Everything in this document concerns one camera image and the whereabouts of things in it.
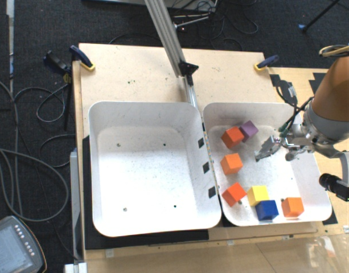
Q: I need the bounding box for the pale wood board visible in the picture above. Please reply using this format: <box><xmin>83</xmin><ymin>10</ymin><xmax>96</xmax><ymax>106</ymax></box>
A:
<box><xmin>72</xmin><ymin>43</ymin><xmax>319</xmax><ymax>260</ymax></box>

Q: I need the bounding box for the blue cube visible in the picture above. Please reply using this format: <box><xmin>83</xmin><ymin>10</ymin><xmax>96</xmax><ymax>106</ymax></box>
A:
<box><xmin>254</xmin><ymin>200</ymin><xmax>280</xmax><ymax>222</ymax></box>

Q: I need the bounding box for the white plastic tray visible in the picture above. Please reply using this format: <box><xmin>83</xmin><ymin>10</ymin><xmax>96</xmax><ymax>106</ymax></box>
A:
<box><xmin>88</xmin><ymin>100</ymin><xmax>223</xmax><ymax>238</ymax></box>
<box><xmin>202</xmin><ymin>102</ymin><xmax>333</xmax><ymax>228</ymax></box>

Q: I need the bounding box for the black cylinder on white bracket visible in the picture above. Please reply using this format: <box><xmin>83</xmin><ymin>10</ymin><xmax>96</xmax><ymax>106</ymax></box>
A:
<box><xmin>318</xmin><ymin>151</ymin><xmax>349</xmax><ymax>202</ymax></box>

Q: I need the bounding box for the orange cube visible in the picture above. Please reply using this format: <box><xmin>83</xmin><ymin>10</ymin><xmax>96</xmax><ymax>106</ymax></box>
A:
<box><xmin>281</xmin><ymin>197</ymin><xmax>305</xmax><ymax>218</ymax></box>
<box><xmin>221</xmin><ymin>182</ymin><xmax>248</xmax><ymax>208</ymax></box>
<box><xmin>220</xmin><ymin>126</ymin><xmax>245</xmax><ymax>150</ymax></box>
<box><xmin>220</xmin><ymin>152</ymin><xmax>244</xmax><ymax>176</ymax></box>

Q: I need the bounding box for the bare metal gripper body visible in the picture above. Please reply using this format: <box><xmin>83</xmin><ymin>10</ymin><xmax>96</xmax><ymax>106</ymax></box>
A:
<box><xmin>278</xmin><ymin>122</ymin><xmax>318</xmax><ymax>162</ymax></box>

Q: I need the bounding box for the purple cube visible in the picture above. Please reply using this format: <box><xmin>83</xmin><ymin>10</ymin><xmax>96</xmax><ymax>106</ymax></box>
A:
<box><xmin>239</xmin><ymin>120</ymin><xmax>260</xmax><ymax>143</ymax></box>

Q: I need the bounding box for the yellow cube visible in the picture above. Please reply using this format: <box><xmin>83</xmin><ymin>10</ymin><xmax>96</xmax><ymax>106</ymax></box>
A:
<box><xmin>247</xmin><ymin>185</ymin><xmax>270</xmax><ymax>208</ymax></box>

